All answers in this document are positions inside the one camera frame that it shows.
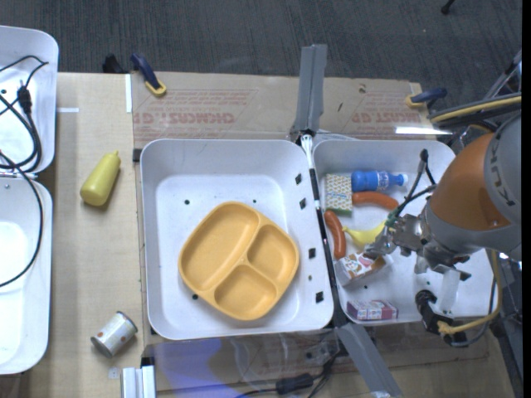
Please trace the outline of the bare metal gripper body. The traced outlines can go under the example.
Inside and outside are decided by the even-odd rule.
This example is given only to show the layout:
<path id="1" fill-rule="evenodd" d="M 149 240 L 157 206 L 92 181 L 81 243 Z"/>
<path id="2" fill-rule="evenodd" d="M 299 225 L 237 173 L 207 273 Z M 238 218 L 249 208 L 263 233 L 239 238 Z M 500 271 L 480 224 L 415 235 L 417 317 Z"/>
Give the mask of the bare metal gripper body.
<path id="1" fill-rule="evenodd" d="M 409 257 L 413 253 L 417 256 L 428 257 L 433 251 L 433 237 L 426 217 L 421 214 L 401 216 L 392 234 L 392 241 L 400 250 L 401 256 Z"/>

